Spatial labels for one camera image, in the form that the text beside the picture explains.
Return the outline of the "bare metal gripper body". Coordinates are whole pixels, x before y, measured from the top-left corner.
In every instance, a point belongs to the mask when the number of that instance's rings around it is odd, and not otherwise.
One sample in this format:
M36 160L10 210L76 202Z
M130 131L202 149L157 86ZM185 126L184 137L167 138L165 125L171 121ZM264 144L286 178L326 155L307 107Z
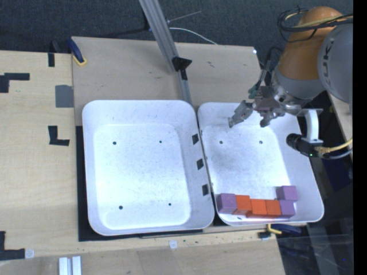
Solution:
M266 119L274 119L291 114L296 116L302 110L299 99L294 98L283 88L261 86L255 95L252 108Z

